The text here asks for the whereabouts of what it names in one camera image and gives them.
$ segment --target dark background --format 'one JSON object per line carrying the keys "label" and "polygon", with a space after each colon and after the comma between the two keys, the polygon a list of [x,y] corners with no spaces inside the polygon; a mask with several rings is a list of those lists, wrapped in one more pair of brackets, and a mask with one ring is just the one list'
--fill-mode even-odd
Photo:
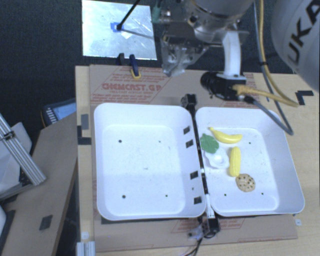
{"label": "dark background", "polygon": [[[132,4],[134,0],[114,0]],[[165,0],[167,4],[175,0]],[[271,16],[276,0],[265,1],[264,45],[272,73],[292,73],[278,57],[271,40]],[[141,0],[153,6],[154,0]],[[242,71],[259,72],[253,6],[245,13],[239,29],[250,32],[242,46]],[[155,38],[161,27],[154,26]],[[160,43],[156,40],[157,61],[138,61],[140,66],[161,67]],[[75,97],[75,66],[114,65],[115,59],[82,55],[81,0],[0,1],[0,113],[13,126],[22,122],[35,142],[43,128],[41,109]],[[189,69],[221,71],[223,49],[211,49]],[[76,229],[73,197],[57,255],[72,255]]]}

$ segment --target hinge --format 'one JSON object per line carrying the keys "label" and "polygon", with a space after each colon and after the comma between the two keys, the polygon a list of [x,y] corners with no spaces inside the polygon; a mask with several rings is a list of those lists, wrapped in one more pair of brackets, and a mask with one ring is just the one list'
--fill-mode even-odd
{"label": "hinge", "polygon": [[96,256],[96,242],[78,242],[76,244],[76,256]]}

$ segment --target gray cable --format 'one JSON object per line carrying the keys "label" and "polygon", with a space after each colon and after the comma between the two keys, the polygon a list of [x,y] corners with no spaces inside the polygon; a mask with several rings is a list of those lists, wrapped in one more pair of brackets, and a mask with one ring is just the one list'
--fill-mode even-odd
{"label": "gray cable", "polygon": [[[258,55],[259,55],[259,61],[262,63],[262,56],[261,56],[261,49],[260,49],[260,41],[259,41],[259,30],[258,30],[258,14],[257,14],[257,7],[256,7],[256,1],[253,2],[253,8],[254,8],[254,24],[255,24],[255,35],[256,35],[256,43],[257,43],[257,48],[258,48]],[[272,87],[270,85],[270,82],[268,80],[267,74],[266,74],[266,70],[265,70],[265,65],[261,65],[261,71],[264,77],[264,80],[266,82],[266,85],[270,91],[270,93],[274,93],[272,90]],[[279,102],[278,101],[274,101],[276,108],[278,109],[285,125],[277,118],[275,117],[268,109],[266,109],[264,106],[262,106],[259,102],[255,101],[253,102],[254,105],[256,105],[257,107],[259,107],[261,110],[263,110],[278,126],[280,126],[287,134],[289,135],[293,135],[294,131],[292,130],[284,112],[282,111]]]}

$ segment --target yellow corn cob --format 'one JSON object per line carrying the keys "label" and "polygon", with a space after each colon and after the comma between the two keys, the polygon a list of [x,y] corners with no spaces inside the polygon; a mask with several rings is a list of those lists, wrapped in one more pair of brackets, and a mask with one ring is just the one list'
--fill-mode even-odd
{"label": "yellow corn cob", "polygon": [[237,177],[240,174],[241,151],[235,146],[230,153],[230,167],[229,172],[232,177]]}

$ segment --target white cylinder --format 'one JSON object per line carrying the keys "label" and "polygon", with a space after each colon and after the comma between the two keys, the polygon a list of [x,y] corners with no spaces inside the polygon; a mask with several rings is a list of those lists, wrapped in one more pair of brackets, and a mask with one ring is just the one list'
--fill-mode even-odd
{"label": "white cylinder", "polygon": [[319,13],[317,0],[278,0],[271,23],[273,45],[281,59],[318,92]]}

